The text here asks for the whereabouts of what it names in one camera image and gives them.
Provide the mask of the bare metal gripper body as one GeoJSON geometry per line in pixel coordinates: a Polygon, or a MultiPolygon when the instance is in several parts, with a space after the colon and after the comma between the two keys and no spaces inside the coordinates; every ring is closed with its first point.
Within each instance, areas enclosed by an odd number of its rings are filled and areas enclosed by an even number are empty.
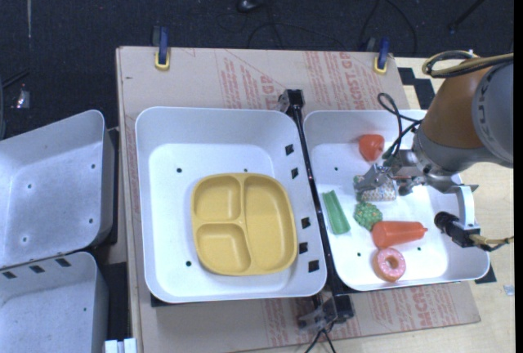
{"type": "Polygon", "coordinates": [[[425,185],[421,186],[430,186],[443,194],[454,192],[462,184],[456,172],[444,170],[423,152],[400,150],[387,163],[391,168],[389,176],[395,183],[400,178],[421,176],[425,178],[425,185]]]}

